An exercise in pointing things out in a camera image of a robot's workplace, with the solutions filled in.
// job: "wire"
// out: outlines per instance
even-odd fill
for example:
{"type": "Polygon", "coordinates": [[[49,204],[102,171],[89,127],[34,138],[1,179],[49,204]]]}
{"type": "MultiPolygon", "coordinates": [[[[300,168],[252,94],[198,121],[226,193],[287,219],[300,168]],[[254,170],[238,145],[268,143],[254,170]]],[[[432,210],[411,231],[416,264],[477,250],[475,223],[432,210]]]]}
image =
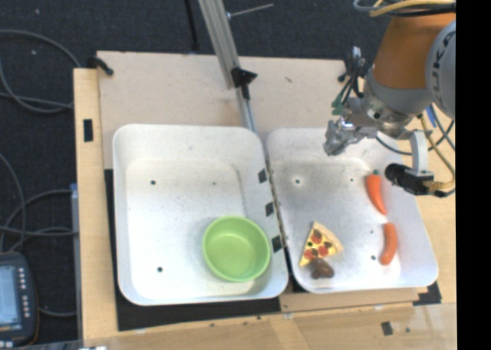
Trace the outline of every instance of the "wire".
{"type": "Polygon", "coordinates": [[[15,182],[15,186],[17,187],[19,199],[21,201],[22,225],[21,225],[21,230],[19,230],[19,231],[20,231],[20,234],[21,234],[21,248],[22,248],[22,245],[24,243],[24,238],[25,238],[25,226],[26,226],[26,219],[27,219],[26,208],[25,208],[24,192],[22,190],[22,186],[21,186],[21,183],[20,183],[20,181],[19,181],[19,179],[17,177],[17,174],[15,173],[14,169],[12,168],[10,162],[7,160],[6,157],[4,157],[2,155],[2,153],[0,153],[0,160],[5,164],[5,166],[7,167],[8,171],[12,175],[12,178],[14,179],[14,182],[15,182]]]}
{"type": "Polygon", "coordinates": [[[362,5],[366,0],[354,0],[354,9],[368,12],[371,17],[393,15],[399,17],[415,17],[456,12],[454,0],[377,0],[372,5],[362,5]]]}
{"type": "Polygon", "coordinates": [[[196,30],[196,23],[194,22],[193,8],[191,8],[190,0],[184,0],[184,6],[186,7],[189,29],[191,30],[191,37],[193,38],[193,43],[191,44],[191,48],[193,52],[196,52],[199,50],[199,42],[198,42],[198,34],[196,30]]]}
{"type": "Polygon", "coordinates": [[[334,109],[332,115],[340,115],[343,106],[346,104],[352,91],[355,92],[357,97],[362,97],[360,93],[358,78],[363,77],[365,70],[365,59],[361,57],[361,52],[358,47],[353,47],[351,53],[348,55],[348,59],[345,61],[346,72],[338,77],[339,82],[343,82],[346,77],[348,80],[344,84],[343,88],[331,103],[331,107],[334,109]]]}
{"type": "Polygon", "coordinates": [[[388,150],[391,150],[392,152],[395,152],[396,154],[400,154],[400,155],[412,155],[413,154],[412,152],[405,152],[402,150],[398,150],[397,148],[391,147],[389,144],[387,144],[385,141],[383,141],[379,136],[376,136],[375,140],[377,140],[380,144],[382,144],[388,150]]]}
{"type": "Polygon", "coordinates": [[[59,319],[66,319],[66,318],[70,318],[70,317],[75,317],[77,315],[77,312],[76,311],[72,311],[72,312],[54,312],[54,311],[51,311],[51,310],[47,310],[45,308],[42,308],[42,307],[38,307],[39,309],[39,312],[42,313],[43,315],[46,315],[46,316],[50,316],[50,317],[56,317],[56,318],[59,318],[59,319]]]}
{"type": "Polygon", "coordinates": [[[392,5],[382,6],[378,10],[372,10],[369,15],[371,17],[377,17],[394,10],[402,8],[410,8],[414,6],[431,6],[431,5],[453,5],[453,0],[406,0],[394,3],[392,5]]]}
{"type": "MultiPolygon", "coordinates": [[[[10,227],[12,221],[17,216],[17,214],[18,214],[19,211],[24,211],[26,209],[27,205],[32,204],[35,201],[38,201],[38,200],[43,199],[45,197],[54,196],[54,195],[60,195],[60,194],[69,194],[71,192],[72,192],[72,190],[70,190],[70,189],[48,190],[46,192],[39,193],[39,194],[31,197],[30,199],[26,200],[24,203],[21,203],[21,205],[19,207],[17,207],[13,211],[13,213],[10,215],[10,217],[7,219],[5,225],[0,226],[0,231],[2,232],[2,234],[0,235],[0,251],[3,251],[4,250],[5,233],[19,234],[19,231],[20,230],[18,230],[18,229],[12,229],[10,227]]],[[[67,231],[71,231],[71,229],[67,229],[67,228],[64,228],[64,227],[48,227],[47,229],[35,230],[34,232],[27,232],[27,231],[24,230],[24,235],[25,236],[32,237],[32,236],[68,236],[68,235],[75,235],[76,234],[76,233],[72,233],[72,234],[66,233],[67,231]],[[50,230],[50,231],[54,231],[54,230],[57,230],[57,231],[65,231],[65,233],[48,233],[48,234],[44,234],[45,230],[50,230]]],[[[24,240],[21,239],[21,241],[19,241],[17,244],[15,244],[14,247],[11,248],[11,249],[17,249],[19,247],[19,244],[22,245],[23,242],[24,242],[24,240]]]]}
{"type": "MultiPolygon", "coordinates": [[[[448,133],[450,132],[450,129],[449,130],[444,130],[443,129],[443,125],[442,123],[440,122],[440,119],[438,118],[437,116],[437,112],[435,111],[435,107],[431,104],[430,105],[430,110],[433,114],[433,118],[435,119],[435,122],[437,122],[437,126],[438,128],[440,129],[440,131],[442,132],[443,134],[443,137],[440,138],[440,140],[437,142],[437,145],[439,144],[439,142],[441,142],[441,140],[444,138],[447,140],[447,143],[452,147],[453,150],[455,150],[455,143],[450,139],[450,136],[448,135],[448,133]]],[[[451,124],[450,124],[450,128],[455,124],[455,121],[452,121],[451,124]]]]}
{"type": "MultiPolygon", "coordinates": [[[[423,126],[423,129],[427,130],[427,123],[426,123],[424,117],[421,117],[420,120],[421,120],[421,125],[423,126]]],[[[431,192],[434,192],[438,189],[446,189],[446,188],[452,187],[455,184],[455,169],[453,168],[452,164],[450,164],[450,162],[443,156],[443,154],[441,153],[441,151],[437,147],[437,145],[434,143],[433,138],[431,138],[431,136],[428,137],[428,141],[430,142],[431,146],[433,147],[433,149],[435,150],[437,155],[440,157],[440,159],[445,163],[447,168],[452,173],[452,180],[450,180],[446,183],[430,181],[429,184],[424,183],[425,186],[427,186],[429,191],[431,191],[431,192]]]]}
{"type": "MultiPolygon", "coordinates": [[[[26,37],[26,38],[31,38],[35,40],[42,41],[48,45],[51,45],[58,50],[62,51],[65,55],[67,55],[72,62],[75,64],[77,68],[81,68],[81,63],[79,60],[74,56],[74,54],[69,51],[65,46],[61,45],[57,41],[54,41],[50,38],[47,38],[46,36],[36,34],[34,32],[29,32],[29,31],[22,31],[18,29],[0,29],[0,35],[7,35],[7,36],[21,36],[21,37],[26,37]]],[[[2,68],[2,62],[0,60],[0,81],[2,82],[4,89],[7,91],[7,94],[2,94],[3,97],[10,97],[13,99],[17,104],[19,104],[21,107],[29,110],[29,111],[34,111],[35,113],[38,114],[56,114],[60,113],[62,111],[65,111],[67,109],[73,109],[73,101],[68,103],[68,104],[61,104],[55,101],[46,101],[43,99],[35,99],[31,97],[21,97],[16,95],[12,89],[10,88],[10,85],[7,82],[7,79],[5,78],[5,74],[2,68]],[[32,106],[29,104],[31,103],[39,103],[39,104],[46,104],[50,106],[54,106],[54,108],[42,108],[42,107],[37,107],[37,106],[32,106]]]]}

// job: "orange carrot toy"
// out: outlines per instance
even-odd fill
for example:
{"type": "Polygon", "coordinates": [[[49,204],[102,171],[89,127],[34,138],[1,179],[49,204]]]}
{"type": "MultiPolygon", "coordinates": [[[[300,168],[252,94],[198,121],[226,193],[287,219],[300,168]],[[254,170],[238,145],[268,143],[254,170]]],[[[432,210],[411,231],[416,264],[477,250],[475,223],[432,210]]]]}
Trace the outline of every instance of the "orange carrot toy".
{"type": "Polygon", "coordinates": [[[384,201],[382,200],[381,182],[381,176],[378,175],[378,171],[376,170],[365,180],[368,196],[370,197],[371,202],[381,213],[387,215],[387,210],[385,209],[384,201]]]}

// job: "screen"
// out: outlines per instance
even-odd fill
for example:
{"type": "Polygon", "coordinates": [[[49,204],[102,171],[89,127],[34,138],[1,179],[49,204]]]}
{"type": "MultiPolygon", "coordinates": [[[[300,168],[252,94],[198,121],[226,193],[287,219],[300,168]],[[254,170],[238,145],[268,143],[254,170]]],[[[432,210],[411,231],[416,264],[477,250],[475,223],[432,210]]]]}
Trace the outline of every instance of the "screen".
{"type": "Polygon", "coordinates": [[[15,267],[0,266],[0,325],[18,322],[15,267]]]}

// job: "green bowl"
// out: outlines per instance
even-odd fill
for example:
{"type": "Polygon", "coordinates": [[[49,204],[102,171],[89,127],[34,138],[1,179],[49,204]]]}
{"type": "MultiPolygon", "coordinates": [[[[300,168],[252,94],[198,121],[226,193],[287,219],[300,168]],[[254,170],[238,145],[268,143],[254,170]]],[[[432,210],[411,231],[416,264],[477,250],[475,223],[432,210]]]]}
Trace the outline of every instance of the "green bowl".
{"type": "Polygon", "coordinates": [[[264,231],[242,216],[222,216],[203,235],[206,264],[219,278],[248,282],[266,271],[271,247],[264,231]]]}

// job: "white tray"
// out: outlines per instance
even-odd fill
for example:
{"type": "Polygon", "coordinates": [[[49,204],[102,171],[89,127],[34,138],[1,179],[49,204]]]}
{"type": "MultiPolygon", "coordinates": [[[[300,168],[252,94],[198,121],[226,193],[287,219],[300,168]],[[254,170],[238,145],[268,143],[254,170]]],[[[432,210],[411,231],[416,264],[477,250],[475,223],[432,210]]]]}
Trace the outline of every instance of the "white tray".
{"type": "Polygon", "coordinates": [[[117,272],[138,305],[267,299],[288,283],[282,249],[265,274],[224,282],[201,253],[206,227],[242,215],[269,239],[280,234],[260,139],[243,127],[131,124],[114,135],[117,272]]]}
{"type": "Polygon", "coordinates": [[[349,146],[345,154],[328,157],[324,142],[325,129],[317,128],[279,129],[267,140],[279,216],[298,283],[315,293],[433,283],[437,261],[416,198],[384,177],[388,164],[401,163],[399,155],[365,139],[349,146]],[[386,216],[375,209],[365,189],[364,178],[373,170],[384,179],[386,216]],[[344,246],[342,253],[328,258],[335,271],[331,279],[312,279],[310,268],[298,265],[315,220],[344,246]],[[382,266],[378,258],[384,247],[382,225],[387,221],[397,227],[399,246],[393,262],[382,266]]]}

